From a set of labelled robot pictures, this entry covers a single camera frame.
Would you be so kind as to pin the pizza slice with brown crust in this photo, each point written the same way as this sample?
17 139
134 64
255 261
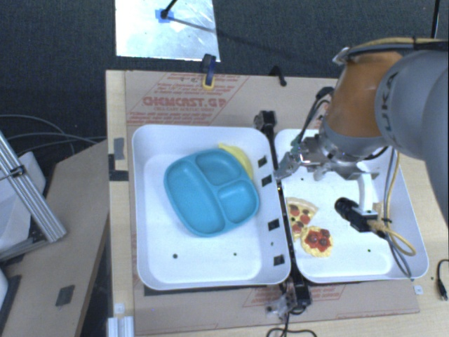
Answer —
300 212

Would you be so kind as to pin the brown cardboard board red print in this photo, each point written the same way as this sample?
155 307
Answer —
196 97

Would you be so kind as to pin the white plastic tray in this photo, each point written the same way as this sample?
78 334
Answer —
350 258
196 258

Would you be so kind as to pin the blue divided plate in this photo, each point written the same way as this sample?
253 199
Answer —
207 195

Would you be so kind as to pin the black cylinder on white bracket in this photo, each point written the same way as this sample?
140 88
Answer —
354 212

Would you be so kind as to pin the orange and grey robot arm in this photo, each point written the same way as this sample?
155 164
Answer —
414 100

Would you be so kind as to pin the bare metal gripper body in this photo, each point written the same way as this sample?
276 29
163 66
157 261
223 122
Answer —
321 153

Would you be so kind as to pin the thin black and white rod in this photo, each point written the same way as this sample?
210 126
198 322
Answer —
283 202

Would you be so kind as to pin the pizza slice with yellow crust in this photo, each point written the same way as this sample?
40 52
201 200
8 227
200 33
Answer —
317 241

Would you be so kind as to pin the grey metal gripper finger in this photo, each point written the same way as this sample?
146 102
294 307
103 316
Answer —
322 173
287 165

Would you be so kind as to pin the yellow banana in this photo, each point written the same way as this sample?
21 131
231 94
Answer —
243 154

